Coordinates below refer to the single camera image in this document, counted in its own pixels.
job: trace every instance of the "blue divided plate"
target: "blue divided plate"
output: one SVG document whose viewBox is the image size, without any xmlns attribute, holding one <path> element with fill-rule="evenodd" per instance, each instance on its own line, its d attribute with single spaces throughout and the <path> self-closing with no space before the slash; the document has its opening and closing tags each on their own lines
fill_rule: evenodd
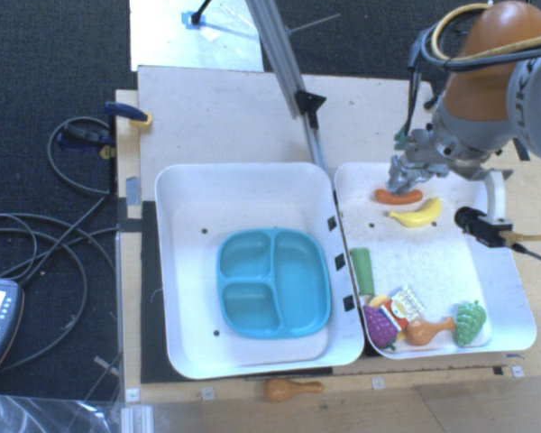
<svg viewBox="0 0 541 433">
<path fill-rule="evenodd" d="M 218 249 L 216 277 L 225 321 L 244 336 L 308 336 L 331 314 L 325 257 L 316 240 L 301 231 L 229 235 Z"/>
</svg>

